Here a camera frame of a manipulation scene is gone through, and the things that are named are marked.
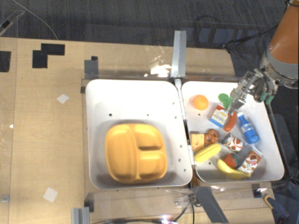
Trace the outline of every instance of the orange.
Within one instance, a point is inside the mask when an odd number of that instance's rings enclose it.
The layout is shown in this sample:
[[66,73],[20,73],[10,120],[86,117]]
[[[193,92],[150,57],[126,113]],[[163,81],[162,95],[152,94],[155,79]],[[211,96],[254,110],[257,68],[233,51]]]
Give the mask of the orange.
[[207,100],[207,98],[205,96],[197,95],[193,99],[193,105],[198,110],[205,110],[209,105],[209,101]]

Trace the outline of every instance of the yellow banana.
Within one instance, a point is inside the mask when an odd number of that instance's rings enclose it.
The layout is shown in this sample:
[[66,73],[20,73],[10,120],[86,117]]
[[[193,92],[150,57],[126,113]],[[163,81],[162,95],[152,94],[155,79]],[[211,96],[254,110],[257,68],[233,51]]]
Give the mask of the yellow banana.
[[228,177],[231,177],[233,179],[242,179],[242,178],[249,178],[251,177],[251,174],[246,174],[240,170],[233,169],[229,167],[223,160],[218,159],[217,166],[221,172],[223,172]]
[[208,147],[196,153],[194,159],[196,162],[203,162],[218,154],[220,150],[221,150],[221,145],[219,143],[211,144]]

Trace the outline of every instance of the yellow plate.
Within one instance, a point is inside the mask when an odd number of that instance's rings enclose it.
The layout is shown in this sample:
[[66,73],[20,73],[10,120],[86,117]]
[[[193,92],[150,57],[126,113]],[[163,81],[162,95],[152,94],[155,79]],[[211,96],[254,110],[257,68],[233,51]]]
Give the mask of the yellow plate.
[[163,137],[153,126],[113,126],[106,134],[105,150],[109,173],[118,182],[152,182],[167,171]]

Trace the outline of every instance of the metal bracket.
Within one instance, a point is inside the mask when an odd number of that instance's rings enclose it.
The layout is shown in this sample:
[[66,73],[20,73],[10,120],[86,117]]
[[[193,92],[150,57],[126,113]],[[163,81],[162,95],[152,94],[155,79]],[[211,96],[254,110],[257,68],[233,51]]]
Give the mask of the metal bracket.
[[171,77],[184,77],[186,75],[186,31],[175,31],[171,65]]
[[89,224],[89,207],[73,208],[71,211],[71,224]]
[[229,223],[209,187],[195,187],[192,191],[212,223]]

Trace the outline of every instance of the black carpet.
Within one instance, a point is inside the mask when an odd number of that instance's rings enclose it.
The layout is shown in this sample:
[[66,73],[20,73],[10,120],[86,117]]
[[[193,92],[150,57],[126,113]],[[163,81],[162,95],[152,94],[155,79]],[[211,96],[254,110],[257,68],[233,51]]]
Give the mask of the black carpet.
[[[188,47],[221,48],[231,40],[276,25],[285,0],[16,0],[52,27],[59,40],[172,46],[174,30],[187,31]],[[0,0],[0,22],[23,10]],[[274,31],[237,47],[256,65]],[[4,36],[54,39],[50,29],[26,12]],[[237,76],[248,64],[232,56]],[[298,151],[298,91],[281,89],[273,111],[282,114]]]

